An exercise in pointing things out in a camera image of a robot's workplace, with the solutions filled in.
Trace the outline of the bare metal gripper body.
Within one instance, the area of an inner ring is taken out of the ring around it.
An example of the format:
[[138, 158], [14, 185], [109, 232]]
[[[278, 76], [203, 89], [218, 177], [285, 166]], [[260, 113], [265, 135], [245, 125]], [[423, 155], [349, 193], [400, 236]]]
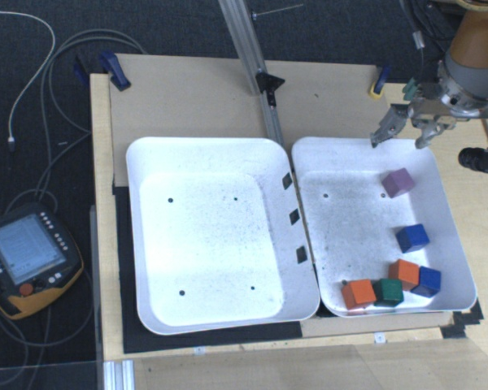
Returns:
[[424, 83], [408, 106], [414, 127], [431, 124], [453, 128], [457, 121], [488, 119], [488, 98], [475, 96], [457, 84]]

